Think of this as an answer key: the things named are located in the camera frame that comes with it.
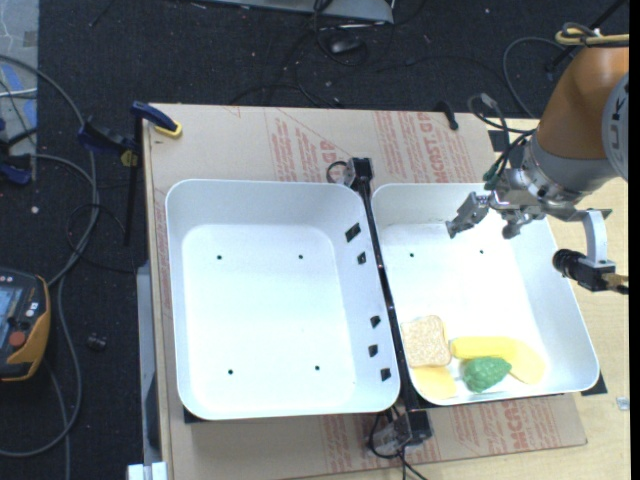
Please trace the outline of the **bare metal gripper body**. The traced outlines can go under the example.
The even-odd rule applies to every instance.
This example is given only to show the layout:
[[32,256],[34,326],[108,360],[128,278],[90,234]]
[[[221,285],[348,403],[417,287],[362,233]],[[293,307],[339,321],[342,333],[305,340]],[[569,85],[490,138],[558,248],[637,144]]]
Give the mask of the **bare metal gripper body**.
[[489,206],[514,214],[570,218],[582,199],[582,192],[554,183],[536,167],[510,168],[497,177],[489,196]]

